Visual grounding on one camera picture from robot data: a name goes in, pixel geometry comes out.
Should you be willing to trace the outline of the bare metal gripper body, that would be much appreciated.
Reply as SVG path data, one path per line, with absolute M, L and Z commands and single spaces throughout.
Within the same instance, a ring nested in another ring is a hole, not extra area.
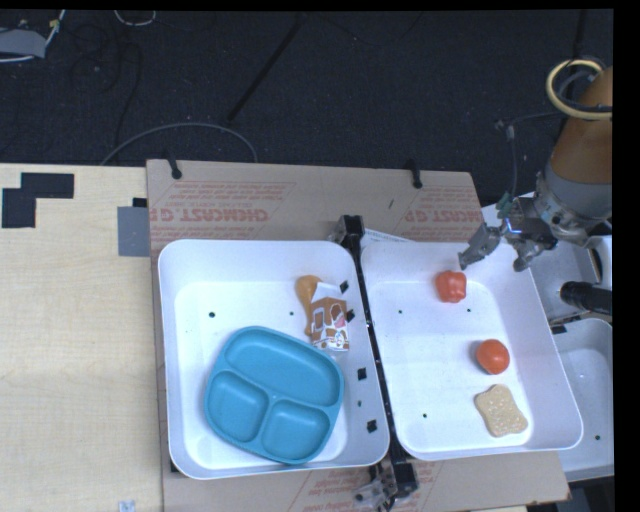
M 560 241 L 584 247 L 599 224 L 599 218 L 574 211 L 553 193 L 515 197 L 503 205 L 503 235 L 544 250 Z

